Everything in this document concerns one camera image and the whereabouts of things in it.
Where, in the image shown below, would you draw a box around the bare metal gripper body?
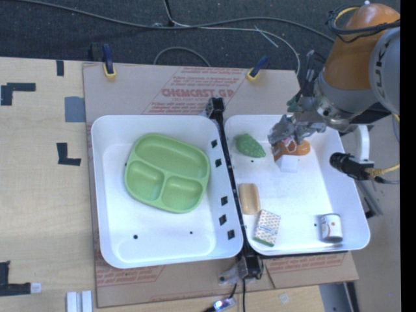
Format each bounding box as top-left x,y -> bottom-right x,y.
290,96 -> 351,133

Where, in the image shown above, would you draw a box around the orange and white carton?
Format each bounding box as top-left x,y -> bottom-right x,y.
272,137 -> 300,174

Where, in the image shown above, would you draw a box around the orange round object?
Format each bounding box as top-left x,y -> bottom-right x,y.
294,139 -> 311,157

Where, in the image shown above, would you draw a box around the green grapes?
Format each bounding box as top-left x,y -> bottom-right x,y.
233,133 -> 267,159

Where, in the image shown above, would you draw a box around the white plastic tray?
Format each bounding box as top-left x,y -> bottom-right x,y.
90,114 -> 245,270
224,113 -> 372,257

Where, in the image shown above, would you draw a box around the thin black rod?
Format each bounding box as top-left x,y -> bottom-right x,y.
213,109 -> 258,272

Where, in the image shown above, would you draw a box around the tan bread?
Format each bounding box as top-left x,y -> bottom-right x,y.
238,183 -> 262,215

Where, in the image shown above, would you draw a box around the white can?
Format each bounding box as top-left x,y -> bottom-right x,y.
317,213 -> 344,243

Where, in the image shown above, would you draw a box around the white carton with orange pattern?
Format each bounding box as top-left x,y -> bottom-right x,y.
253,209 -> 281,248

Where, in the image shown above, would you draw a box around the green divided plate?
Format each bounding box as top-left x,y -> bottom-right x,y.
123,132 -> 212,215

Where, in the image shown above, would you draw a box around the black cylinder on white bracket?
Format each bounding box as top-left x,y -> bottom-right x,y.
329,124 -> 375,181

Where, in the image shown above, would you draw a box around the black block with thin wires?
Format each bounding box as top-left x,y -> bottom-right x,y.
205,97 -> 226,120
236,254 -> 265,281

